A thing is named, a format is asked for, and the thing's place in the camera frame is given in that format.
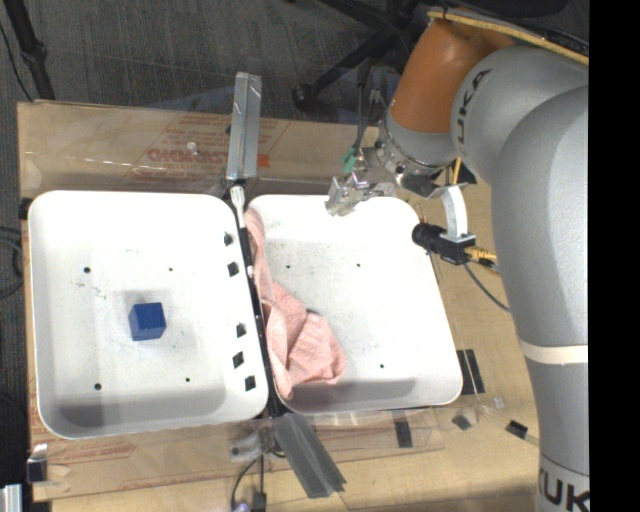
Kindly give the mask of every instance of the white band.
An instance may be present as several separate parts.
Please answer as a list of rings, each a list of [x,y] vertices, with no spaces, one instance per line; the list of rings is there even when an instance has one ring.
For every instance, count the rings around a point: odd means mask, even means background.
[[[581,364],[589,362],[589,345],[569,347],[540,347],[518,338],[520,348],[527,359],[542,364]]]

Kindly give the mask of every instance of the pink cloth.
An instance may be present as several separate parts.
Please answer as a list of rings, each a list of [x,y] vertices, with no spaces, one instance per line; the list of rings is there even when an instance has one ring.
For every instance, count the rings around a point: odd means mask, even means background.
[[[245,222],[278,393],[289,400],[298,384],[335,384],[344,372],[347,358],[331,327],[324,317],[307,312],[302,302],[271,279],[265,254],[264,225],[258,212],[247,210]]]

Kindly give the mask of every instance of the black pole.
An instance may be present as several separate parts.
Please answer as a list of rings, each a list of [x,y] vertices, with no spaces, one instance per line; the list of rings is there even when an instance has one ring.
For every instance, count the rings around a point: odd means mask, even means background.
[[[38,41],[33,31],[29,13],[23,0],[4,0],[9,20],[20,45],[20,53],[31,71],[38,95],[45,100],[55,100],[51,80],[44,65],[47,59],[45,46]]]

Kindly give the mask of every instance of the blue cube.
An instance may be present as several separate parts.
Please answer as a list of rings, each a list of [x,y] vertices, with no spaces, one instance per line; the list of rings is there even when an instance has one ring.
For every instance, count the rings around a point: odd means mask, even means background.
[[[167,328],[161,302],[135,304],[129,313],[133,341],[157,340]]]

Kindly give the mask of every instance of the gray carpet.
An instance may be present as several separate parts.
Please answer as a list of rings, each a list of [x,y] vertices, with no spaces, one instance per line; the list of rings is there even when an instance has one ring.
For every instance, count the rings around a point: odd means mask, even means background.
[[[384,6],[383,0],[367,3]],[[262,76],[264,117],[354,120],[354,73],[327,89],[307,114],[291,101],[296,83],[313,82],[372,33],[314,0],[31,0],[26,5],[49,49],[47,68],[59,100],[229,113],[234,76],[246,71]],[[416,30],[424,23],[423,12],[419,8],[414,18]],[[588,39],[588,20],[588,2],[572,0],[563,13],[540,22]],[[3,7],[0,22],[22,79],[37,97]],[[390,84],[388,95],[401,53],[391,52],[376,71]],[[15,104],[24,100],[6,49],[0,48],[0,225],[10,228],[19,226]],[[11,258],[11,249],[0,246],[3,290],[17,279]],[[25,390],[20,290],[0,301],[0,486],[22,477]]]

